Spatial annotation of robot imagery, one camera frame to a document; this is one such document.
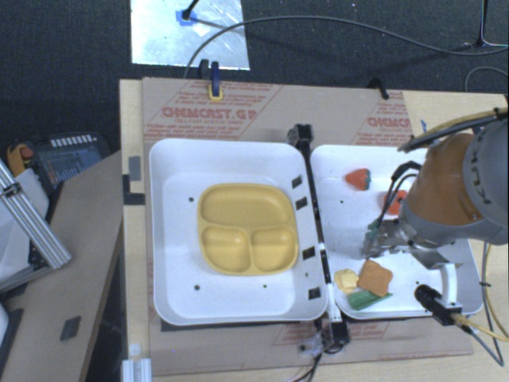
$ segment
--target metal plate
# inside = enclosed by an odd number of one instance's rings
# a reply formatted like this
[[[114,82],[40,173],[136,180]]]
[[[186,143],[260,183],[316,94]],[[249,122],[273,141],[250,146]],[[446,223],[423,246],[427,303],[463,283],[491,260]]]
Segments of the metal plate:
[[[185,66],[195,50],[220,31],[214,26],[193,22],[181,24],[177,13],[192,0],[131,0],[131,41],[134,64]],[[192,17],[221,28],[243,20],[240,0],[200,0]],[[204,48],[192,66],[206,58],[217,60],[224,69],[249,70],[246,36],[239,27],[225,33]]]

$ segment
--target black connector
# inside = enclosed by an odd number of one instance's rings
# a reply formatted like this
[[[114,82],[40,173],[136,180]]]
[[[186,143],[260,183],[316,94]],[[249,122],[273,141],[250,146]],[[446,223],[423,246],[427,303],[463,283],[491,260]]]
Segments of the black connector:
[[[445,307],[438,301],[442,295],[425,284],[415,289],[414,296],[425,309],[433,314],[433,318],[442,325],[455,325],[451,314],[461,313],[461,307]]]

